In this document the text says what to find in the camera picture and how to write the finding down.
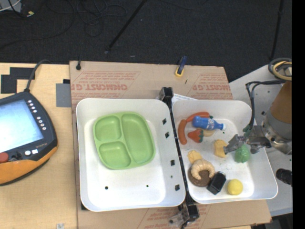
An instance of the white surface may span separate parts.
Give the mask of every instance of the white surface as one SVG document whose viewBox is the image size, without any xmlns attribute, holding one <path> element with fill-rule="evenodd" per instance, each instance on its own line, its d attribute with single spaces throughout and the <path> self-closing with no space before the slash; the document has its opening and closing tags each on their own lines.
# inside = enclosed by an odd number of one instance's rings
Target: white surface
<svg viewBox="0 0 305 229">
<path fill-rule="evenodd" d="M 132 111 L 148 123 L 155 143 L 154 159 L 140 167 L 112 170 L 100 160 L 93 123 L 103 115 Z M 81 100 L 76 108 L 79 139 L 81 201 L 91 211 L 178 206 L 185 198 L 182 171 L 169 108 L 160 100 Z"/>
<path fill-rule="evenodd" d="M 192 165 L 187 154 L 191 150 L 195 150 L 204 159 L 212 163 L 216 172 L 224 172 L 227 181 L 222 190 L 214 195 L 206 187 L 193 185 L 187 176 L 191 197 L 201 204 L 274 198 L 277 194 L 277 184 L 264 150 L 255 156 L 251 155 L 245 163 L 235 162 L 235 152 L 228 153 L 224 158 L 217 157 L 214 154 L 215 140 L 222 139 L 229 143 L 235 134 L 243 134 L 242 130 L 251 118 L 250 106 L 242 101 L 233 100 L 180 100 L 173 104 L 176 126 L 179 126 L 182 119 L 202 111 L 209 112 L 218 123 L 225 124 L 227 128 L 224 131 L 216 130 L 212 136 L 203 137 L 203 142 L 198 144 L 187 137 L 187 133 L 196 129 L 191 122 L 187 123 L 185 127 L 187 144 L 182 145 L 180 143 L 185 172 L 187 174 Z M 242 193 L 237 196 L 228 194 L 226 189 L 228 182 L 234 178 L 239 179 L 244 186 Z"/>
<path fill-rule="evenodd" d="M 229 83 L 233 98 L 250 104 L 248 92 L 245 84 L 251 81 L 269 81 L 276 78 L 269 72 L 268 65 L 253 71 L 231 83 Z M 260 85 L 255 89 L 255 120 L 261 124 L 263 120 L 262 111 L 267 111 L 281 89 L 281 85 Z M 279 168 L 292 171 L 292 156 L 269 148 L 266 150 L 274 175 Z M 293 212 L 292 187 L 276 179 L 278 184 L 278 194 L 274 199 L 267 200 L 271 216 Z"/>
</svg>

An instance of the plastic toy food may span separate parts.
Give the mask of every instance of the plastic toy food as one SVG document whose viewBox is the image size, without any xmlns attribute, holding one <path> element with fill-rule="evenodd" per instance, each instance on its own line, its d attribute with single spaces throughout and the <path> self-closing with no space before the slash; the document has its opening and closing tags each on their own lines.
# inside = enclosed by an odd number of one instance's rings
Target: plastic toy food
<svg viewBox="0 0 305 229">
<path fill-rule="evenodd" d="M 239 195 L 242 193 L 243 189 L 244 186 L 242 182 L 238 179 L 233 179 L 228 183 L 227 190 L 230 195 Z"/>
<path fill-rule="evenodd" d="M 210 114 L 208 112 L 197 112 L 187 117 L 186 122 L 191 122 L 195 116 L 210 118 Z"/>
<path fill-rule="evenodd" d="M 220 158 L 225 157 L 224 146 L 227 146 L 227 143 L 224 140 L 217 139 L 214 142 L 214 154 Z"/>
<path fill-rule="evenodd" d="M 201 143 L 203 141 L 203 129 L 196 129 L 189 132 L 187 136 L 196 143 Z"/>
<path fill-rule="evenodd" d="M 200 116 L 195 116 L 192 120 L 192 124 L 196 128 L 202 128 L 206 130 L 225 130 L 225 124 L 217 123 L 214 119 L 211 118 L 201 118 Z"/>
<path fill-rule="evenodd" d="M 199 175 L 199 171 L 201 170 L 208 170 L 209 171 L 209 178 L 212 178 L 215 174 L 215 168 L 214 166 L 205 159 L 197 159 L 193 165 L 191 174 L 194 178 L 201 180 L 201 176 Z"/>
<path fill-rule="evenodd" d="M 244 163 L 247 162 L 250 158 L 250 151 L 246 144 L 241 145 L 236 151 L 235 151 L 235 161 L 238 163 Z"/>
<path fill-rule="evenodd" d="M 191 164 L 193 164 L 197 159 L 202 159 L 201 154 L 195 150 L 188 152 L 187 157 L 189 158 Z"/>
<path fill-rule="evenodd" d="M 201 180 L 198 180 L 192 176 L 191 170 L 192 170 L 192 168 L 189 168 L 188 173 L 187 173 L 190 182 L 192 182 L 197 187 L 206 187 L 207 185 L 209 185 L 209 183 L 211 181 L 211 178 L 209 178 L 209 171 L 207 171 L 207 170 L 199 171 Z"/>
<path fill-rule="evenodd" d="M 209 183 L 206 189 L 208 189 L 211 193 L 216 195 L 221 191 L 221 189 L 223 189 L 225 181 L 226 181 L 225 173 L 219 171 L 215 174 L 215 176 L 213 176 L 211 182 Z"/>
<path fill-rule="evenodd" d="M 203 136 L 211 136 L 215 133 L 215 130 L 203 130 Z"/>
<path fill-rule="evenodd" d="M 179 126 L 178 126 L 178 137 L 179 137 L 180 143 L 182 145 L 185 145 L 187 143 L 187 140 L 185 137 L 185 132 L 184 132 L 186 123 L 187 123 L 186 120 L 183 119 L 182 121 L 180 121 Z"/>
</svg>

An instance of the toy water bottle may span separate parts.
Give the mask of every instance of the toy water bottle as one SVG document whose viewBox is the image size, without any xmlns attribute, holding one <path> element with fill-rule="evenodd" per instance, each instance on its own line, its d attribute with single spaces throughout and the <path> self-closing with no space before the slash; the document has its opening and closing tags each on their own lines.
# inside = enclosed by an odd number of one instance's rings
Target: toy water bottle
<svg viewBox="0 0 305 229">
<path fill-rule="evenodd" d="M 198 127 L 205 130 L 224 130 L 226 128 L 225 124 L 220 124 L 211 118 L 203 118 L 200 116 L 195 116 L 192 124 L 194 127 Z"/>
</svg>

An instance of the black floor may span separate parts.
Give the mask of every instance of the black floor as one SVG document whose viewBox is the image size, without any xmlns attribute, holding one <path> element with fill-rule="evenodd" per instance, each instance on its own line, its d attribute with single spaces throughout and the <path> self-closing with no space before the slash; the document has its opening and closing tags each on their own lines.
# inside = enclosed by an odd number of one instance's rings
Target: black floor
<svg viewBox="0 0 305 229">
<path fill-rule="evenodd" d="M 22 0 L 0 12 L 0 62 L 176 64 L 186 55 L 189 65 L 224 66 L 231 82 L 271 60 L 281 0 L 147 0 L 105 53 L 142 1 Z M 292 0 L 282 2 L 274 58 L 291 58 Z"/>
</svg>

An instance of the white tray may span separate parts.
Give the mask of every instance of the white tray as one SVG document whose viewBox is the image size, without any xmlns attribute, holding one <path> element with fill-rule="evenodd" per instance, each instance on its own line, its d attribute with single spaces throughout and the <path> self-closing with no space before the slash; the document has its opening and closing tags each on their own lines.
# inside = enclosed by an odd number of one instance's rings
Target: white tray
<svg viewBox="0 0 305 229">
<path fill-rule="evenodd" d="M 195 150 L 213 164 L 216 172 L 224 172 L 227 180 L 222 190 L 214 195 L 206 187 L 193 185 L 187 175 L 191 197 L 201 204 L 274 198 L 278 188 L 264 148 L 261 148 L 256 154 L 251 154 L 250 159 L 245 163 L 235 162 L 235 151 L 228 153 L 225 158 L 214 155 L 214 140 L 222 139 L 228 143 L 235 134 L 244 134 L 242 130 L 251 118 L 250 106 L 242 101 L 234 100 L 180 100 L 173 104 L 176 129 L 182 119 L 202 111 L 209 112 L 217 122 L 224 123 L 226 129 L 224 131 L 216 130 L 212 136 L 203 137 L 203 142 L 198 144 L 187 137 L 187 133 L 196 128 L 192 126 L 191 122 L 186 125 L 187 144 L 182 145 L 179 142 L 185 172 L 187 174 L 191 167 L 187 154 L 189 151 Z M 227 183 L 234 178 L 239 179 L 244 186 L 243 192 L 238 196 L 229 195 L 226 189 Z"/>
<path fill-rule="evenodd" d="M 95 147 L 93 123 L 100 116 L 126 111 L 137 112 L 145 118 L 153 135 L 156 154 L 144 166 L 108 169 Z M 184 201 L 183 176 L 171 116 L 165 103 L 154 99 L 87 98 L 78 103 L 76 115 L 81 201 L 88 210 L 169 207 Z"/>
</svg>

